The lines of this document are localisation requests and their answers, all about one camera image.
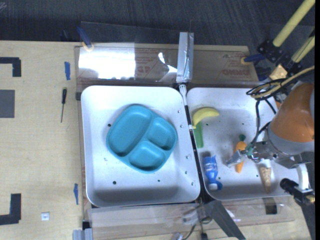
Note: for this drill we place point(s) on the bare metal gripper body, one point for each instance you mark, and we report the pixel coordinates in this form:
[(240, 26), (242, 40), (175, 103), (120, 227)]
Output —
[(262, 151)]

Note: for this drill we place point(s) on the dull grey metal gripper finger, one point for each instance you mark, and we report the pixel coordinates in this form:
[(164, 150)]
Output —
[(235, 159)]

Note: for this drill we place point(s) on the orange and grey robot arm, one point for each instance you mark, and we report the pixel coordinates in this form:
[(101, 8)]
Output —
[(292, 119)]

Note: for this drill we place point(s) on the orange carrot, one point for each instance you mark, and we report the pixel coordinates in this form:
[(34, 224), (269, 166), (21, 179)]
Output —
[(240, 146)]

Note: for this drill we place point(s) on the blue plastic bottle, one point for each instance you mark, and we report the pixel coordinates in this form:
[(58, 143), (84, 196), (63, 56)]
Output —
[(210, 169)]

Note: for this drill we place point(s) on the beige wafer cone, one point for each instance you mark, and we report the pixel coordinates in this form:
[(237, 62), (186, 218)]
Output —
[(266, 177)]

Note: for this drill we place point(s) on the white plastic tray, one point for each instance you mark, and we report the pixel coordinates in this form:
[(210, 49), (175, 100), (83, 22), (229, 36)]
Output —
[(100, 174), (230, 129)]

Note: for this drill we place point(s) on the green flat bar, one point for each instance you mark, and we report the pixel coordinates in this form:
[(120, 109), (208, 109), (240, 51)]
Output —
[(199, 137)]

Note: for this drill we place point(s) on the thin black and white rod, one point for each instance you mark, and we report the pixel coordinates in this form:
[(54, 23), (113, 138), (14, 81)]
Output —
[(190, 126)]

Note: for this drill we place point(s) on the yellow banana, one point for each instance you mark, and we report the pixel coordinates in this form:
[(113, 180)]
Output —
[(203, 113)]

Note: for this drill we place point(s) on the blue divided plate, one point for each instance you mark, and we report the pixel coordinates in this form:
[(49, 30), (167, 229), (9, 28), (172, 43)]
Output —
[(130, 131)]

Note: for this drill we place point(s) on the black screwdriver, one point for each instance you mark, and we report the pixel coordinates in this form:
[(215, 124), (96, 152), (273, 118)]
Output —
[(63, 96)]

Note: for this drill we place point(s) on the small white square tile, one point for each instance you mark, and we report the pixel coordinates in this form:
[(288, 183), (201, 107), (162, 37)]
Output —
[(45, 216)]

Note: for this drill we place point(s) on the black cylinder on white bracket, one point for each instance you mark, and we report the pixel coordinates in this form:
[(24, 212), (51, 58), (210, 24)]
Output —
[(293, 187)]

